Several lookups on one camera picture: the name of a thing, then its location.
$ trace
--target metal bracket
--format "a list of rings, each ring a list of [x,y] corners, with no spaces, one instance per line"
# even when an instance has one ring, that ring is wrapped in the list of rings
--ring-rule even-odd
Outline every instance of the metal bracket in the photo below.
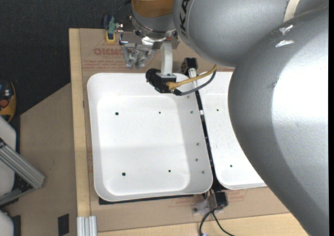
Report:
[[[77,236],[98,236],[96,216],[77,218]]]
[[[170,44],[172,49],[176,49],[179,41],[174,37],[157,40],[149,37],[142,38],[135,32],[120,32],[120,45],[126,66],[130,69],[145,67],[146,61],[150,60],[164,44]]]
[[[10,148],[2,138],[0,138],[0,161],[18,174],[26,181],[32,189],[22,192],[20,189],[11,191],[0,198],[0,206],[42,187],[45,176],[27,162],[20,154]]]
[[[216,210],[217,212],[223,210],[229,205],[225,192],[214,192],[204,201],[193,205],[192,211],[194,216],[205,215],[208,212]]]
[[[173,49],[171,43],[161,45],[161,74],[171,75],[173,73]]]

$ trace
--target gray robot arm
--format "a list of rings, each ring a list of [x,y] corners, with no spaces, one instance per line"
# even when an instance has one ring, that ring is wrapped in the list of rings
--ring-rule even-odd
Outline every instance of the gray robot arm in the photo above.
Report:
[[[329,0],[174,0],[173,14],[134,25],[163,41],[175,27],[204,59],[235,67],[229,110],[258,174],[312,236],[329,235]],[[154,31],[160,32],[160,38]]]

